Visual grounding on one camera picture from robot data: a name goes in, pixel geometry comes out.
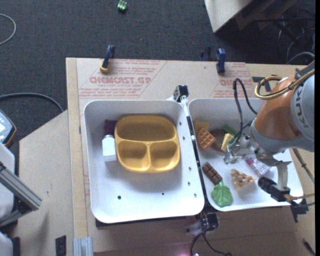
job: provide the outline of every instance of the wooden edge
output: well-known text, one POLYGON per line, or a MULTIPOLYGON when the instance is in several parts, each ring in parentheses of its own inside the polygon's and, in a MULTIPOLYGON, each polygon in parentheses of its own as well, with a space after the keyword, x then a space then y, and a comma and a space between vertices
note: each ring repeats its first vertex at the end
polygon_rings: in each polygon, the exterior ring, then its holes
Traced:
POLYGON ((72 204, 74 237, 88 236, 86 196, 82 142, 80 134, 80 112, 77 79, 77 59, 66 58, 67 106, 70 134, 70 162, 72 175, 72 204))

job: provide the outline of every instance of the white bottle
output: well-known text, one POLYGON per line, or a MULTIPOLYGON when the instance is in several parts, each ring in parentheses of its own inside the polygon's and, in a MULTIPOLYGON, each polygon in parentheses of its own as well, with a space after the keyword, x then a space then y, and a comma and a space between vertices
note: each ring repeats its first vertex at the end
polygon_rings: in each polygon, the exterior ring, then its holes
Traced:
POLYGON ((108 134, 102 140, 102 153, 105 162, 117 160, 115 137, 108 134))

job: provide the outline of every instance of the green toy vegetable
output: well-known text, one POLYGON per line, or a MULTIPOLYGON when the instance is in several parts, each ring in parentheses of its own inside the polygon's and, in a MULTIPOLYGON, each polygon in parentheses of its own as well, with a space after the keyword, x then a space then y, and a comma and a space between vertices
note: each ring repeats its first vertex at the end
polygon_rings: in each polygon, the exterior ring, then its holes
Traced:
POLYGON ((220 207, 230 206, 234 201, 230 189, 223 182, 214 186, 211 197, 220 207))

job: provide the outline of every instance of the brown toy food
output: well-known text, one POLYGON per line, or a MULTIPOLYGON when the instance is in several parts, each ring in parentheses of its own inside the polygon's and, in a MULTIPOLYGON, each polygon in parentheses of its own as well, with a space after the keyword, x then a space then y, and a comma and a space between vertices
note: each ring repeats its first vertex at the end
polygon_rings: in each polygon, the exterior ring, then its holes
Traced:
POLYGON ((236 190, 240 190, 256 180, 254 177, 244 174, 243 172, 239 172, 236 169, 231 170, 231 176, 236 190))
POLYGON ((201 128, 196 136, 198 147, 202 151, 206 151, 215 141, 216 138, 205 128, 201 128))
POLYGON ((206 162, 202 165, 204 174, 212 181, 214 185, 218 185, 222 181, 220 174, 211 166, 210 163, 206 162))

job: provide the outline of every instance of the green object on floor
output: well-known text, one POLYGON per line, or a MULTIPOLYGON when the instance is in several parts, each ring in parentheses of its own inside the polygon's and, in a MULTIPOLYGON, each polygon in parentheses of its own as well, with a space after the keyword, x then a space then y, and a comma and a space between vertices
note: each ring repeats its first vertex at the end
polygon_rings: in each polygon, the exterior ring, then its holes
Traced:
POLYGON ((118 9, 124 12, 127 9, 127 2, 120 0, 118 3, 118 9))
POLYGON ((214 186, 211 197, 220 207, 230 206, 234 201, 230 189, 222 181, 214 186))

